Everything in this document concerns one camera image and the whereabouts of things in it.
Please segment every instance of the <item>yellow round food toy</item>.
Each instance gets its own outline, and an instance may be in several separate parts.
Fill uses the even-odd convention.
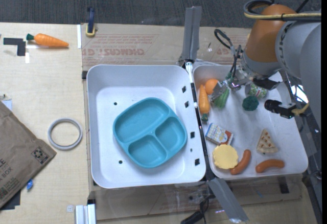
[[[216,167],[221,169],[234,168],[239,159],[237,151],[232,146],[227,144],[221,144],[215,147],[213,157]]]

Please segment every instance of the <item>toy bread slice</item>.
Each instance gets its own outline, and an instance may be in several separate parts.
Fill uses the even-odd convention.
[[[261,153],[275,153],[278,151],[278,148],[275,146],[269,132],[266,129],[262,131],[256,149]]]

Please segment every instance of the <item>wooden table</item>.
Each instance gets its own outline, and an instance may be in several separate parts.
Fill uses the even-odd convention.
[[[82,54],[77,25],[0,23],[0,93],[12,98],[12,111],[38,138],[48,142],[52,122],[70,117],[85,132]],[[23,38],[44,33],[69,43],[67,49],[29,49],[30,63],[17,56],[17,46],[3,45],[3,38]],[[62,124],[53,138],[67,145],[77,138],[72,125]],[[76,205],[89,195],[86,138],[70,151],[56,150],[55,158],[34,178],[30,191],[21,190],[20,206],[0,211],[1,223],[74,223]],[[315,215],[306,188],[302,199],[244,207],[250,221],[265,223],[314,223]],[[179,223],[191,213],[109,220],[106,223]],[[230,223],[226,217],[220,223]]]

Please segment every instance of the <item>orange carrot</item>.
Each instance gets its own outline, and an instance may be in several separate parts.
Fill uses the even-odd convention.
[[[203,85],[200,85],[200,91],[199,91],[199,110],[200,113],[202,114],[207,114],[210,111],[210,103],[209,103],[208,95]]]
[[[26,39],[34,40],[39,45],[49,46],[49,47],[68,47],[69,45],[65,41],[41,33],[36,34],[35,36],[31,34],[27,34]]]

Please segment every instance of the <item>blue plate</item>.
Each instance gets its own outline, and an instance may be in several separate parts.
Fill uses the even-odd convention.
[[[118,115],[113,134],[126,154],[144,168],[163,164],[187,141],[181,120],[157,98],[141,100]]]

